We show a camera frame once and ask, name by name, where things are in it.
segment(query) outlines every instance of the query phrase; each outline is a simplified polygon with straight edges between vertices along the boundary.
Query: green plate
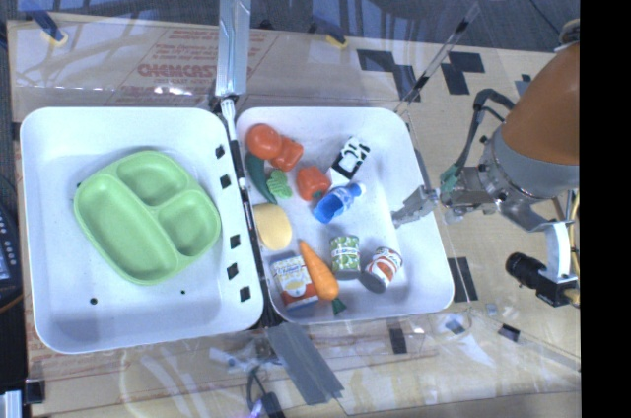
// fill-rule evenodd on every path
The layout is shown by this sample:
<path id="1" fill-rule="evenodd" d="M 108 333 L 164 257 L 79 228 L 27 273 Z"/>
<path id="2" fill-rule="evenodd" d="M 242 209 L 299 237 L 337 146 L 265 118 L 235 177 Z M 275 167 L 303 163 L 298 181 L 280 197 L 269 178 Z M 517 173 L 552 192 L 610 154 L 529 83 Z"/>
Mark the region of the green plate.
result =
<path id="1" fill-rule="evenodd" d="M 124 157 L 82 181 L 74 211 L 103 258 L 140 285 L 178 274 L 221 233 L 219 211 L 204 189 L 155 151 Z"/>

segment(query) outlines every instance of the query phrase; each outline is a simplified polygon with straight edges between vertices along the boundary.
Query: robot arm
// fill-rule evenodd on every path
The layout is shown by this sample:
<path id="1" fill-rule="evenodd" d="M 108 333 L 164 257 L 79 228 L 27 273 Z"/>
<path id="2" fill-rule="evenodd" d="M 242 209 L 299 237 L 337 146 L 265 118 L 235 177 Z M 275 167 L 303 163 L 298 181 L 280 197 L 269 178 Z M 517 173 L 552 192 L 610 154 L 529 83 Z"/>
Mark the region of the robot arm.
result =
<path id="1" fill-rule="evenodd" d="M 440 198 L 449 208 L 448 222 L 475 210 L 498 211 L 528 232 L 546 234 L 547 265 L 514 253 L 506 269 L 555 307 L 570 303 L 567 291 L 578 285 L 571 272 L 567 224 L 572 222 L 546 220 L 532 206 L 579 186 L 579 75 L 576 41 L 557 52 L 514 106 L 493 91 L 482 91 L 473 106 L 467 145 L 441 176 Z M 487 98 L 509 113 L 485 142 L 477 166 L 465 167 Z"/>

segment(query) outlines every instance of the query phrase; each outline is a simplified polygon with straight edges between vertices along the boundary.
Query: toy carrot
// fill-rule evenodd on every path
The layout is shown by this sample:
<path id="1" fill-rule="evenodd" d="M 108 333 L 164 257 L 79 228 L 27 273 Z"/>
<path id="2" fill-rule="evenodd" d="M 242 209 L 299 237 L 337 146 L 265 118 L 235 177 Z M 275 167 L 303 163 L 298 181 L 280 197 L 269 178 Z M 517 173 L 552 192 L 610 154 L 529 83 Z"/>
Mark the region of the toy carrot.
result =
<path id="1" fill-rule="evenodd" d="M 300 253 L 314 282 L 317 296 L 325 301 L 332 301 L 333 314 L 346 310 L 346 305 L 337 297 L 339 295 L 339 283 L 324 261 L 302 240 L 300 240 Z"/>

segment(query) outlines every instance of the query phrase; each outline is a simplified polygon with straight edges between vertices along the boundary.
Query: toy pepper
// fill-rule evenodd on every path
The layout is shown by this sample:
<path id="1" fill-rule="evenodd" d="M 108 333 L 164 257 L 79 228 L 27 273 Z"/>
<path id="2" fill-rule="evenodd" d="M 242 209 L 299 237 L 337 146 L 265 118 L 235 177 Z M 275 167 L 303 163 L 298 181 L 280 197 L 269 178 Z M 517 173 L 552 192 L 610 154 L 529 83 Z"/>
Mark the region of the toy pepper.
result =
<path id="1" fill-rule="evenodd" d="M 280 153 L 269 162 L 274 168 L 286 173 L 292 170 L 298 161 L 300 161 L 304 151 L 303 145 L 287 136 L 282 136 Z"/>
<path id="2" fill-rule="evenodd" d="M 306 201 L 320 199 L 331 187 L 331 180 L 317 166 L 309 166 L 298 171 L 296 185 L 300 196 Z"/>

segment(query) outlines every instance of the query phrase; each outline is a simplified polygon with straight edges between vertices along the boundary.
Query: food can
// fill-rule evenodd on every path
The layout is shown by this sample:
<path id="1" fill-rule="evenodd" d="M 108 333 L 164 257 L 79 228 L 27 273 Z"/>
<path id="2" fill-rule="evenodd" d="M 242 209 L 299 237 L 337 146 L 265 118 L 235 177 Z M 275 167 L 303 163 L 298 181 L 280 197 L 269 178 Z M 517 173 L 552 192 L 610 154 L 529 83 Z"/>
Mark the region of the food can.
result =
<path id="1" fill-rule="evenodd" d="M 360 281 L 371 292 L 381 294 L 386 291 L 394 275 L 402 266 L 403 259 L 397 251 L 380 246 L 364 269 Z"/>
<path id="2" fill-rule="evenodd" d="M 329 242 L 331 250 L 331 270 L 338 280 L 352 280 L 361 274 L 359 259 L 359 238 L 338 236 Z"/>

